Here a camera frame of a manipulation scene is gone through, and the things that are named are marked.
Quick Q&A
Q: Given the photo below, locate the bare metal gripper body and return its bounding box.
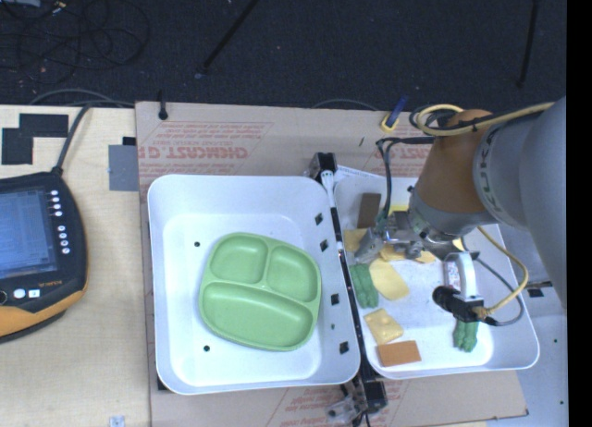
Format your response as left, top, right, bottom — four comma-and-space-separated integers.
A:
377, 210, 441, 251

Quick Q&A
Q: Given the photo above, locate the yellow toy chip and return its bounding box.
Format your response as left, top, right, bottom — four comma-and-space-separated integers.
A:
342, 228, 371, 253

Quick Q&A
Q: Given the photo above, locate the brown flat rectangle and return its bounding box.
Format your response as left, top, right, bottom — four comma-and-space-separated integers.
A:
356, 192, 383, 230

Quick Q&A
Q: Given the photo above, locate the yellow toy banana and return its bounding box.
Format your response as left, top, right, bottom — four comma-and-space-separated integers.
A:
368, 258, 411, 301

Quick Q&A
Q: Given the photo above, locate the green toy broccoli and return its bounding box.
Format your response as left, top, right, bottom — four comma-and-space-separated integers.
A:
349, 262, 380, 310
451, 318, 478, 353

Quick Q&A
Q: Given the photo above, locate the white paper label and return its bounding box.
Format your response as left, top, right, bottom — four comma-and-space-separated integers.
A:
336, 165, 376, 182

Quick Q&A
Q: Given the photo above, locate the white plastic tray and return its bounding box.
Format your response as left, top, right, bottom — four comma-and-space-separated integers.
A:
146, 174, 362, 396
333, 170, 541, 380

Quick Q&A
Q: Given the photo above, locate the orange toy bread slice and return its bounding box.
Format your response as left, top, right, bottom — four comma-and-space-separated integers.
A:
375, 340, 423, 368

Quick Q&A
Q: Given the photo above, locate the green divided plate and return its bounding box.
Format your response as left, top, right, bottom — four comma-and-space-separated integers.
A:
198, 231, 323, 352

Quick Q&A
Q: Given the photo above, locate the brown cardboard board red print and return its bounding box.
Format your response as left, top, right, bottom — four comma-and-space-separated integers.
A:
134, 101, 529, 427

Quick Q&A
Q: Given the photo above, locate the black cylinder on white bracket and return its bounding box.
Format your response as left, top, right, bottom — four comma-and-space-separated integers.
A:
432, 251, 487, 323

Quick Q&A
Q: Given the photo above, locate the black block with thin wires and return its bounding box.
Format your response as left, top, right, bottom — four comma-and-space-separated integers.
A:
360, 378, 388, 415

